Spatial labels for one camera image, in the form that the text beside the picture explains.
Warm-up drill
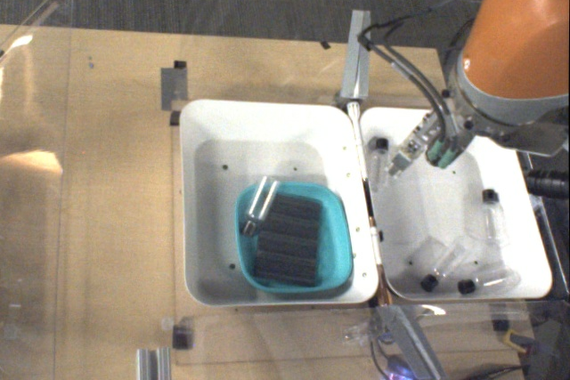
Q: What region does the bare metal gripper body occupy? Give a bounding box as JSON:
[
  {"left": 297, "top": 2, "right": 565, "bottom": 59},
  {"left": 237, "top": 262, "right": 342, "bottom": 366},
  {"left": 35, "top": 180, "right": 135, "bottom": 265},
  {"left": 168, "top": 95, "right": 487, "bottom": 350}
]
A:
[{"left": 399, "top": 89, "right": 477, "bottom": 158}]

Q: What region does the clear bottle with black cap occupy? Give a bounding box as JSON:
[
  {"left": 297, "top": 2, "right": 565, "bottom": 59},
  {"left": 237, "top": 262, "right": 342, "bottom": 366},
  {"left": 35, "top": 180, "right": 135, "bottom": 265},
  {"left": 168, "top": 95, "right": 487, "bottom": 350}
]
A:
[
  {"left": 240, "top": 174, "right": 281, "bottom": 237},
  {"left": 419, "top": 241, "right": 468, "bottom": 294},
  {"left": 367, "top": 137, "right": 394, "bottom": 193},
  {"left": 457, "top": 263, "right": 523, "bottom": 295},
  {"left": 481, "top": 188, "right": 512, "bottom": 247}
]

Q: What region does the thin black and white rod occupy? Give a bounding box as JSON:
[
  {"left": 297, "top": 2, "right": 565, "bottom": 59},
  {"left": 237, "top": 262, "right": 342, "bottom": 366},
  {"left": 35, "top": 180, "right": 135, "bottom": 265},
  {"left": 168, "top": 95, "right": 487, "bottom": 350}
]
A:
[{"left": 346, "top": 101, "right": 390, "bottom": 304}]

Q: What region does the white plastic tray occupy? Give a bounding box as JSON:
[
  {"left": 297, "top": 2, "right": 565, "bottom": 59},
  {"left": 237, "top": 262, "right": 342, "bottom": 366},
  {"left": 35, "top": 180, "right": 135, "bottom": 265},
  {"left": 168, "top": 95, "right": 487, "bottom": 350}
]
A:
[
  {"left": 178, "top": 98, "right": 380, "bottom": 307},
  {"left": 359, "top": 106, "right": 555, "bottom": 302}
]

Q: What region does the teal square bowl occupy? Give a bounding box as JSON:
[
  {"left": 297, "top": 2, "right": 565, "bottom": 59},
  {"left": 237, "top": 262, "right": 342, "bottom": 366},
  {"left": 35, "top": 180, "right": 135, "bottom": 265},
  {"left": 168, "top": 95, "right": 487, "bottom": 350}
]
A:
[{"left": 234, "top": 181, "right": 355, "bottom": 295}]

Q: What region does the dark grey ribbed block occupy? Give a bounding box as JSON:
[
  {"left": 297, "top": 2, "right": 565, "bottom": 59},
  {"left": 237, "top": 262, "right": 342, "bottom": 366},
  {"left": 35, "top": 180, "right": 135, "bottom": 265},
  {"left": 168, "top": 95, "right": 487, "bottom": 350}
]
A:
[{"left": 253, "top": 191, "right": 325, "bottom": 287}]

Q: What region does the black cylinder on white bracket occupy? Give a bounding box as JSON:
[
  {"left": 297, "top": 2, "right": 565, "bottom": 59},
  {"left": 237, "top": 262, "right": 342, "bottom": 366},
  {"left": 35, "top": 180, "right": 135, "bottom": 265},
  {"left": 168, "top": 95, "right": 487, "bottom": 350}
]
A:
[{"left": 525, "top": 167, "right": 570, "bottom": 198}]

